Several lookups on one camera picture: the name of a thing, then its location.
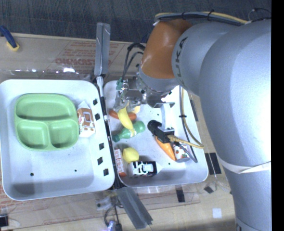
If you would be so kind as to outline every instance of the green plate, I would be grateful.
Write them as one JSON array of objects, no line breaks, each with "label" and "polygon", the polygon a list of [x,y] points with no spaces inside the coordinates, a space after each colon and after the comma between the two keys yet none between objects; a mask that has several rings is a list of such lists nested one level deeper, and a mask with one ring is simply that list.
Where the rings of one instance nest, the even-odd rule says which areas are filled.
[{"label": "green plate", "polygon": [[14,123],[19,142],[30,150],[59,150],[79,137],[77,110],[64,95],[25,94],[15,104]]}]

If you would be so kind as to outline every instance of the gray floor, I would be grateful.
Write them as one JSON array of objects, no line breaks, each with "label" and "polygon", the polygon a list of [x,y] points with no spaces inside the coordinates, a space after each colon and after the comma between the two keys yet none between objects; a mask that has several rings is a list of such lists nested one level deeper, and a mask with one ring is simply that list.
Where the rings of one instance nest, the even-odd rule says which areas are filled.
[{"label": "gray floor", "polygon": [[[111,40],[136,42],[151,32],[157,13],[214,9],[247,20],[253,8],[271,11],[271,0],[0,0],[0,25],[18,33],[94,39],[97,22],[104,22],[111,25]],[[250,19],[267,16],[258,10]]]}]

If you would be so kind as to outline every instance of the gray robot arm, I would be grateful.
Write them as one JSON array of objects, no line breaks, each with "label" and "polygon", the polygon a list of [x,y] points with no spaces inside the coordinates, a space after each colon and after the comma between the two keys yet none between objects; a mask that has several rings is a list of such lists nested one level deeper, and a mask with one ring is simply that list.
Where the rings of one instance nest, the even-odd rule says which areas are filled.
[{"label": "gray robot arm", "polygon": [[192,26],[175,45],[172,69],[180,85],[200,96],[237,230],[272,230],[271,20]]}]

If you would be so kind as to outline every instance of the white tray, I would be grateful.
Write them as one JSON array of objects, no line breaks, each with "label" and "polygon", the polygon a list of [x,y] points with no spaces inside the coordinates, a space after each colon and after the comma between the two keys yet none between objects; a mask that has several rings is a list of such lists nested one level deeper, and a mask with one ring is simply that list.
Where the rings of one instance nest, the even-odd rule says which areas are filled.
[{"label": "white tray", "polygon": [[[57,93],[77,105],[85,101],[93,114],[96,133],[79,137],[68,149],[32,151],[18,141],[14,105],[26,93]],[[112,159],[97,88],[80,80],[6,80],[0,84],[0,155],[3,188],[14,200],[32,200],[90,193],[110,188],[115,180]]]},{"label": "white tray", "polygon": [[[110,81],[104,86],[104,96],[106,99],[107,112],[111,110],[115,103],[116,97],[116,81]],[[190,100],[185,93],[184,109],[187,115],[187,124],[193,135],[200,141],[200,136],[194,119],[193,110]],[[175,135],[186,140],[184,130],[182,128],[179,102],[179,87],[177,86],[172,93],[165,98],[166,102],[175,102],[171,108],[171,116],[168,117],[172,127],[175,129]],[[164,185],[190,184],[204,181],[208,176],[208,166],[203,149],[194,148],[194,153],[198,160],[197,163],[190,160],[184,163],[177,163],[169,158],[165,152],[159,147],[151,132],[147,129],[150,120],[162,122],[160,109],[153,109],[148,105],[141,105],[141,110],[137,113],[137,120],[144,122],[146,130],[137,134],[130,139],[121,139],[119,142],[113,142],[113,147],[124,149],[126,147],[135,148],[140,155],[140,160],[156,161],[162,167],[162,171],[153,177],[129,178],[122,177],[121,181],[130,187],[154,187]],[[118,119],[109,116],[109,124],[112,134],[117,134],[122,130],[122,125]]]}]

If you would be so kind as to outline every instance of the toy lemon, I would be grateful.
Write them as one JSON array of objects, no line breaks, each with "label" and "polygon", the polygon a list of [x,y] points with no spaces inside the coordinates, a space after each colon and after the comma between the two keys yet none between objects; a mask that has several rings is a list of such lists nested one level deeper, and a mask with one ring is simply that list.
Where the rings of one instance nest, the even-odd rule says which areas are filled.
[{"label": "toy lemon", "polygon": [[131,162],[138,161],[139,153],[132,147],[125,148],[123,150],[123,159],[129,164]]}]

